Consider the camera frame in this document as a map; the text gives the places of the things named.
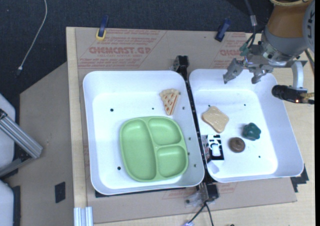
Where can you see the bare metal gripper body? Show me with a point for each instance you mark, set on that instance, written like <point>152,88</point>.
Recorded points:
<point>262,56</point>

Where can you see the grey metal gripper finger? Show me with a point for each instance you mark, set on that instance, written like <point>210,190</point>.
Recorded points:
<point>232,71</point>
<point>258,75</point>

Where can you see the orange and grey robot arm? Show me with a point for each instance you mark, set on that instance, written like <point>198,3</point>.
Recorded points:
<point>290,17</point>

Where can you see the beige bread slice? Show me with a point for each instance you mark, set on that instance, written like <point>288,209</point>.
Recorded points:
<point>215,119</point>

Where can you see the beige pizza slice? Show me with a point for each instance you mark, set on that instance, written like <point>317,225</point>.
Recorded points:
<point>170,100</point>

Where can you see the brown cardboard board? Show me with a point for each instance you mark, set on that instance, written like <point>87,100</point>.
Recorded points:
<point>160,52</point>

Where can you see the black and white carton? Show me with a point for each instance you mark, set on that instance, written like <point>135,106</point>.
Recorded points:
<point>215,148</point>

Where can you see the white plastic tray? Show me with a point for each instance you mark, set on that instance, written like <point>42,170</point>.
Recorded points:
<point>270,160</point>
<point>105,87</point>

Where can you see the green divided plate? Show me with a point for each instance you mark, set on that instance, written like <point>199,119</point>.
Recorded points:
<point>136,150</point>

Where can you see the black cylinder on white bracket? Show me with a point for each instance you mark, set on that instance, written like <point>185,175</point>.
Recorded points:
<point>290,87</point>

